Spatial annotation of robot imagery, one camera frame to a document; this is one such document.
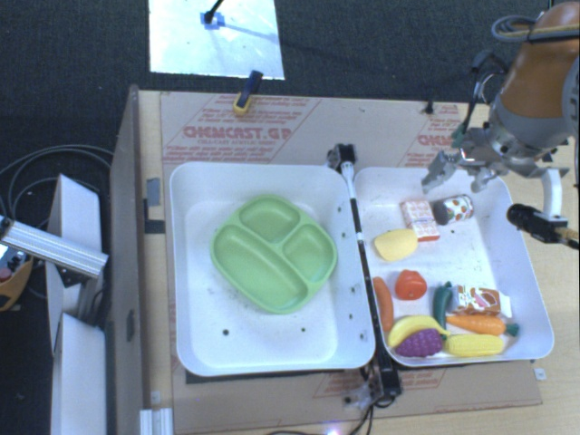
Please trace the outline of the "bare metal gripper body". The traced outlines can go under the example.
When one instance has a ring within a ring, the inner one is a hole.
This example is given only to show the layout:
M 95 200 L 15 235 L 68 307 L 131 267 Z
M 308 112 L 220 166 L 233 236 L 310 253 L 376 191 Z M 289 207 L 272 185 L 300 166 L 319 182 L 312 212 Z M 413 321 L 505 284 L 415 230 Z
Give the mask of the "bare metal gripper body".
M 540 177 L 545 168 L 537 160 L 546 152 L 526 145 L 504 128 L 459 127 L 452 134 L 452 146 L 459 150 L 458 164 L 463 167 L 487 169 L 497 175 L 514 172 L 522 177 Z

